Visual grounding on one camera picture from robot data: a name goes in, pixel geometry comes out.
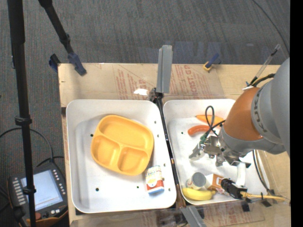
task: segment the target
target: carpeted floor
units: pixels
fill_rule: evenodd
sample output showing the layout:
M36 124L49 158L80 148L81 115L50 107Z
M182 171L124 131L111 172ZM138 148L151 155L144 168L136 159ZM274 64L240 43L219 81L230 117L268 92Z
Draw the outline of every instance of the carpeted floor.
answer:
M173 46L173 63L204 64L216 52L222 64L271 64L290 55L290 0L53 0L71 45L82 62L157 63L158 50ZM55 156L63 156L58 76L48 61L68 63L51 21L38 0L23 0L31 128L43 133ZM0 0L0 134L16 127L18 96L12 68L7 0ZM32 132L33 165L49 149ZM0 138L0 186L24 171L21 131ZM56 159L64 171L63 159ZM0 226L17 227L0 194ZM68 226L68 218L55 226Z

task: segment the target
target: table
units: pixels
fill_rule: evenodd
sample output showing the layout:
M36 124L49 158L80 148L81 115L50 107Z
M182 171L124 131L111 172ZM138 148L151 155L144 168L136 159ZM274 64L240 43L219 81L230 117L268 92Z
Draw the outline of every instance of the table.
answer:
M145 99L145 95L134 94L137 88L149 92L156 87L157 64L111 64L84 63L87 74L80 76L72 64L59 64L59 90L62 106L62 130L64 139L65 171L69 204L70 226L157 226L159 215L162 222L173 215L172 210L142 211L109 214L80 214L72 203L68 141L65 108L74 99ZM214 65L206 72L203 65L173 64L170 93L164 98L200 99L230 98L237 99L256 75L261 65ZM275 73L278 65L268 65L263 75ZM290 199L290 159L287 153L271 155L260 152L264 169L271 189ZM209 226L290 226L291 208L288 204L274 204L264 207L254 203L250 216L235 211L236 203L207 206L205 223Z

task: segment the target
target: yellow plate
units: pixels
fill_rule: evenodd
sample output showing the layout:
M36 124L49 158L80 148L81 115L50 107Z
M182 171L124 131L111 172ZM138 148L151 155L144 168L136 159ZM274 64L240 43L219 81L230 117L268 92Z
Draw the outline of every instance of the yellow plate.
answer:
M111 114L100 120L90 150L99 165L125 175L138 175L146 169L153 145L153 134L146 126Z

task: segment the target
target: blue clamp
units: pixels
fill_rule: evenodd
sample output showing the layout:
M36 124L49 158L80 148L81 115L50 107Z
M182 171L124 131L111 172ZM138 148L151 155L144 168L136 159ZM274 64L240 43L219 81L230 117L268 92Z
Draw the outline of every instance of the blue clamp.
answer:
M68 54L67 57L70 61L71 64L75 65L75 70L82 76L86 73L86 70L84 69L84 67L82 66L82 63L78 57L78 55L74 52L71 52Z
M214 54L214 56L212 57L212 59L203 65L203 68L204 68L206 71L209 71L209 70L212 68L214 61L215 61L218 57L219 57L219 54L218 54L218 53Z

